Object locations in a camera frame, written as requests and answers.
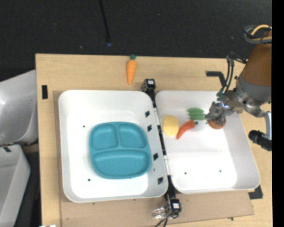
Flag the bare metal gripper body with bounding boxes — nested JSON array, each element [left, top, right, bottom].
[[210, 90, 268, 117]]

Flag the brown doughnut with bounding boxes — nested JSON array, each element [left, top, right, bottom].
[[207, 116, 227, 130]]

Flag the green pea pod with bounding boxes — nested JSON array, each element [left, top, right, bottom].
[[186, 107, 206, 121]]

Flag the orange chili pepper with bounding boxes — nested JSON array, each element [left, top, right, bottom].
[[176, 120, 199, 140]]

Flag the yellow lemon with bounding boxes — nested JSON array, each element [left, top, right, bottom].
[[162, 114, 180, 138]]

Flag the white plastic tray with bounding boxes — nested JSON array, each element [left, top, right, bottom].
[[154, 90, 261, 195], [58, 89, 169, 203]]

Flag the orange carrot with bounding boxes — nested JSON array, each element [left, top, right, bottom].
[[126, 53, 138, 86]]

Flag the blue divided plate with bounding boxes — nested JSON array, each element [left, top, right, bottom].
[[89, 121, 153, 180]]

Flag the black cylinder on white bracket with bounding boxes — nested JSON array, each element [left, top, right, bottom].
[[248, 111, 272, 151]]

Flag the black block with thin wires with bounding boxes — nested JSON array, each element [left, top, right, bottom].
[[165, 197, 182, 216], [141, 78, 157, 92]]

